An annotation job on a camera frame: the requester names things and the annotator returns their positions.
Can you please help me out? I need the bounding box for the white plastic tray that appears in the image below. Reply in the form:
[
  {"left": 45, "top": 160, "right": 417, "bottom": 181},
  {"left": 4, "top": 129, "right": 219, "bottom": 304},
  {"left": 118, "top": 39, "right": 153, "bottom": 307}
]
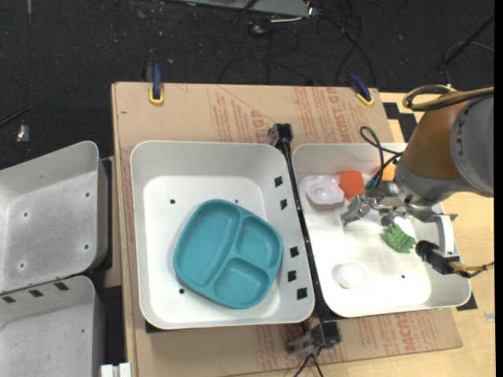
[
  {"left": 130, "top": 140, "right": 316, "bottom": 331},
  {"left": 291, "top": 142, "right": 472, "bottom": 319}
]

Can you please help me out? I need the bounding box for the orange cube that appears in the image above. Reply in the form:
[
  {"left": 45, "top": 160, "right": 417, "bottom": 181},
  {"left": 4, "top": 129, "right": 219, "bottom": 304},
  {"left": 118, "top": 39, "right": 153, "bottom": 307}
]
[{"left": 338, "top": 170, "right": 367, "bottom": 201}]

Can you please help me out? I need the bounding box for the white toy fried egg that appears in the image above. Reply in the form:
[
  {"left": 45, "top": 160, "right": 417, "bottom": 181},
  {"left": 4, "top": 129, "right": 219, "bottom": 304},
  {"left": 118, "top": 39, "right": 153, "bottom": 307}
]
[{"left": 300, "top": 174, "right": 346, "bottom": 208}]

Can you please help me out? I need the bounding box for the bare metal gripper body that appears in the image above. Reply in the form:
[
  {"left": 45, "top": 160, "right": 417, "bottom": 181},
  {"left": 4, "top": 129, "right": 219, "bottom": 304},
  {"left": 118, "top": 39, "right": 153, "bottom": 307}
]
[{"left": 371, "top": 180, "right": 436, "bottom": 223}]

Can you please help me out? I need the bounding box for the brown cardboard board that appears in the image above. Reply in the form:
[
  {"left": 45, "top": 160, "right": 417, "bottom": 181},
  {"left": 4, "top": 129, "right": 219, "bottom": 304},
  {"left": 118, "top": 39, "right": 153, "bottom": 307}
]
[{"left": 111, "top": 81, "right": 464, "bottom": 377}]

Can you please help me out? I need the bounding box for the black block with wires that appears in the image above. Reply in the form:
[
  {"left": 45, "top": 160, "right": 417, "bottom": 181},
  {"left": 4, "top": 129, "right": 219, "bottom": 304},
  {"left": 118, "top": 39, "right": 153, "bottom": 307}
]
[
  {"left": 266, "top": 123, "right": 295, "bottom": 146},
  {"left": 285, "top": 320, "right": 342, "bottom": 356}
]

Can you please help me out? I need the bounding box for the teal divided plate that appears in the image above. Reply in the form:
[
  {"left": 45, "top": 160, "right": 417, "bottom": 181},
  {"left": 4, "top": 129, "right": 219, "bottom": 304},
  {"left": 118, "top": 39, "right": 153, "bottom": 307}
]
[{"left": 172, "top": 199, "right": 285, "bottom": 310}]

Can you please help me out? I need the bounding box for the black cylinder on white bracket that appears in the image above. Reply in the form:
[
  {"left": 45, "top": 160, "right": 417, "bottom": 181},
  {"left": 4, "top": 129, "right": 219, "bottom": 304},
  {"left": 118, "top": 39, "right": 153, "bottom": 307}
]
[{"left": 415, "top": 214, "right": 462, "bottom": 276}]

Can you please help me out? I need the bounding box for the green toy lettuce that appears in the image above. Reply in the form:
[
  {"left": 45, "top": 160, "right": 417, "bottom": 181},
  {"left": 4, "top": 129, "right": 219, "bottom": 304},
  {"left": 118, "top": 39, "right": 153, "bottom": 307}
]
[{"left": 383, "top": 221, "right": 417, "bottom": 254}]

